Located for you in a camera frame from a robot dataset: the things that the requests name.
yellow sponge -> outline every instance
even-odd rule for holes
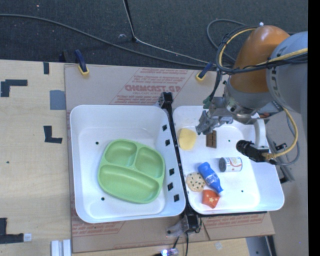
[[[191,150],[196,142],[197,134],[190,129],[182,128],[179,131],[179,146],[183,150]]]

dark background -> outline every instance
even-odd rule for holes
[[[1,0],[0,59],[61,62],[64,53],[65,60],[74,63],[78,49],[87,64],[197,69],[215,60],[216,49],[207,36],[210,22],[219,20],[209,28],[216,44],[239,26],[231,21],[254,26],[263,22],[292,34],[308,30],[308,5],[307,0],[128,0],[136,38],[197,61],[134,42],[123,0]],[[20,15],[61,23],[106,42]],[[236,58],[238,51],[234,40],[226,53]]]

green plate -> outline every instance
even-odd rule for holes
[[[102,155],[98,182],[108,194],[138,204],[159,195],[165,177],[165,161],[155,149],[128,139],[116,139]]]

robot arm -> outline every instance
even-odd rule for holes
[[[218,72],[229,74],[229,78],[222,97],[210,95],[206,99],[204,109],[208,110],[202,112],[196,131],[207,135],[233,120],[254,125],[255,143],[241,140],[237,149],[252,160],[263,162],[268,147],[262,144],[261,138],[266,133],[257,112],[265,105],[275,101],[286,113],[286,109],[300,113],[307,135],[308,32],[290,36],[278,27],[267,25],[247,30],[253,31],[233,69],[224,68],[221,62],[222,53],[234,35],[220,47],[216,58]]]

blue bottle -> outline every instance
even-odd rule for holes
[[[208,162],[204,162],[198,166],[198,171],[204,178],[206,184],[214,189],[218,194],[223,191],[220,185],[220,179],[218,175],[211,169],[210,164]]]

